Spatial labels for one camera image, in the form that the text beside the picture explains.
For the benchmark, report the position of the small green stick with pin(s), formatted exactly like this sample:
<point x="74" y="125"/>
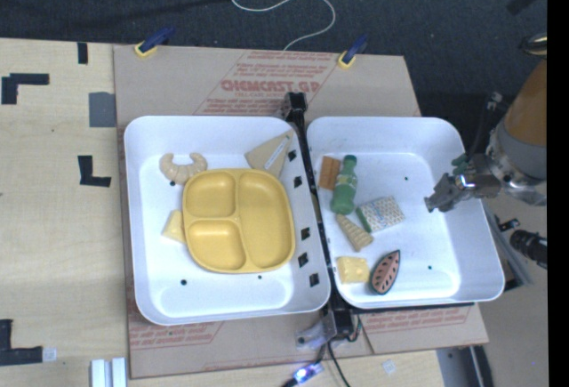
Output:
<point x="363" y="220"/>

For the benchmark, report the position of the white plastic tray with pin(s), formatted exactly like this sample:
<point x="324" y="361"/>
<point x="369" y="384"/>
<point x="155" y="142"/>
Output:
<point x="222" y="296"/>
<point x="444" y="234"/>

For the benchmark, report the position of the black cylinder on white bracket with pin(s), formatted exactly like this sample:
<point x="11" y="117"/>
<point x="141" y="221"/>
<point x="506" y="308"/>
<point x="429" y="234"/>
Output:
<point x="530" y="244"/>

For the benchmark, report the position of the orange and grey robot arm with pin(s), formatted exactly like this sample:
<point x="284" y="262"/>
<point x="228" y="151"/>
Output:
<point x="526" y="109"/>

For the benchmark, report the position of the yellow cheese block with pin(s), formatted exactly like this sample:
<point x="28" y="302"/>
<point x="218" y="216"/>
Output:
<point x="352" y="269"/>

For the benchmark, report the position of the brown cardboard board red print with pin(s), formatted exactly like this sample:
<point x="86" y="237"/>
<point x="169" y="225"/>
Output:
<point x="186" y="83"/>

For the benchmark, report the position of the yellow cheese wedge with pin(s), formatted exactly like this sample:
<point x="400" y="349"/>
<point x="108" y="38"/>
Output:
<point x="174" y="228"/>

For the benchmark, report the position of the beige croissant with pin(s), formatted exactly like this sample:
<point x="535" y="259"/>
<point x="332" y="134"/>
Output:
<point x="180" y="171"/>

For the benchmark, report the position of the beige sandwich wedge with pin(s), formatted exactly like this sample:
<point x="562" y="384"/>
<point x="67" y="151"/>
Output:
<point x="271" y="154"/>

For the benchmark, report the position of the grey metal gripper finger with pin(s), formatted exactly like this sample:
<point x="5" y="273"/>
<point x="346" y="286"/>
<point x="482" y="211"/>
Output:
<point x="455" y="200"/>
<point x="438" y="196"/>

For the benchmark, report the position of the watermelon slice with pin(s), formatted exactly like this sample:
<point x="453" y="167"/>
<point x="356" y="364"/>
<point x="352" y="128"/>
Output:
<point x="385" y="273"/>

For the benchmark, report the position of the yellow divided plate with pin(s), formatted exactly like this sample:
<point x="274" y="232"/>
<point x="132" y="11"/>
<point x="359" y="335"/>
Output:
<point x="262" y="216"/>

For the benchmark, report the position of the white patterned packet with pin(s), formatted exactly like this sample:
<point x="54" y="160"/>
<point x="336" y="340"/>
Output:
<point x="382" y="214"/>

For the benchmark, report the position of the orange biscuit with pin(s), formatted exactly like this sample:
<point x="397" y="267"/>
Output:
<point x="329" y="172"/>

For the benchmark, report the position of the green bottle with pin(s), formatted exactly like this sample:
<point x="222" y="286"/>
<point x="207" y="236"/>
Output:
<point x="344" y="191"/>

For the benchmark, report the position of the yellow corn cob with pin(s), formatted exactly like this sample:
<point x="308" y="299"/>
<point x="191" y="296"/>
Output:
<point x="355" y="234"/>

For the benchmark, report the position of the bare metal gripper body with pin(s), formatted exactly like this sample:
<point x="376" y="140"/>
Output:
<point x="482" y="180"/>

